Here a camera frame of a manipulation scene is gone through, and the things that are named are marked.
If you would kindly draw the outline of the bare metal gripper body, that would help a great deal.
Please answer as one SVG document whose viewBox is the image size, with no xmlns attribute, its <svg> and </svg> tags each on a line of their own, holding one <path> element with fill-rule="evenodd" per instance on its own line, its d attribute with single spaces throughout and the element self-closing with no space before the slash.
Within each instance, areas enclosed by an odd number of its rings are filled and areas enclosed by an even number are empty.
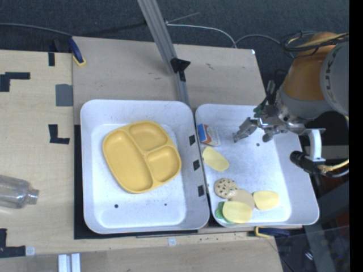
<svg viewBox="0 0 363 272">
<path fill-rule="evenodd" d="M 256 108 L 257 126 L 264 130 L 265 134 L 277 135 L 287 133 L 302 134 L 306 127 L 306 120 L 293 114 L 286 106 L 265 105 Z"/>
</svg>

